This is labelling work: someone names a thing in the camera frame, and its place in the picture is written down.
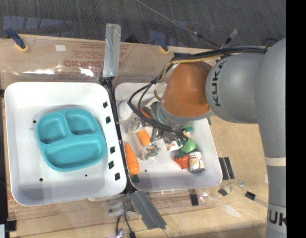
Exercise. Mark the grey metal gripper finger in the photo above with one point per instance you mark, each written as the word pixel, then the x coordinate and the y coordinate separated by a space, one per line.
pixel 149 152
pixel 135 127

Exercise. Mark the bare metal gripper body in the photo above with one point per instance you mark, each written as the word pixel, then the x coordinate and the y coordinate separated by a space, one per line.
pixel 159 131

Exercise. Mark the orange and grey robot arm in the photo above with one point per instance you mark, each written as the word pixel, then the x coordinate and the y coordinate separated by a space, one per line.
pixel 232 85

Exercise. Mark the small orange carrot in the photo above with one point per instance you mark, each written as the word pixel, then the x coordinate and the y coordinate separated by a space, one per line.
pixel 144 137

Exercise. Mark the orange sausage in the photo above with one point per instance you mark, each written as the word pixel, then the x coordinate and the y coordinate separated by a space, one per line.
pixel 144 113

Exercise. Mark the white egg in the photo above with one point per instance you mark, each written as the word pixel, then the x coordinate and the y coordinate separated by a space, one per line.
pixel 124 111

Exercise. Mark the large orange carrot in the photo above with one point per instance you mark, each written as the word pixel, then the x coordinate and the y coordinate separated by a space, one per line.
pixel 132 160

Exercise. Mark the white and orange carton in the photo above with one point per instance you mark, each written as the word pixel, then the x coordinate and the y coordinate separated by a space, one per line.
pixel 173 146

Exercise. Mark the white plastic tray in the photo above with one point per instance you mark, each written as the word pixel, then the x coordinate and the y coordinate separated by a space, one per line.
pixel 165 175
pixel 23 133

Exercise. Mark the yellow bottle with green cap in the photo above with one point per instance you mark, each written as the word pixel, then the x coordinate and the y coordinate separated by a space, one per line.
pixel 188 128

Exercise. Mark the red strawberry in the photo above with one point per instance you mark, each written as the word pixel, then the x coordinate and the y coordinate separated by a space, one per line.
pixel 181 159

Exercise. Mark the green pepper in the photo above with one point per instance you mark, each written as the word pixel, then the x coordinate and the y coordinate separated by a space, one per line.
pixel 189 145

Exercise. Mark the small white and orange can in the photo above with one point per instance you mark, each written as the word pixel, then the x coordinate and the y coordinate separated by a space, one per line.
pixel 196 162

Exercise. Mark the blue divided plate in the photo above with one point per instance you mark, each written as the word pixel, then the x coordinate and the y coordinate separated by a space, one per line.
pixel 71 140

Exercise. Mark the brown cardboard board red print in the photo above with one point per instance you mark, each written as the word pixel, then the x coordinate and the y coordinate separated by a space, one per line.
pixel 76 61

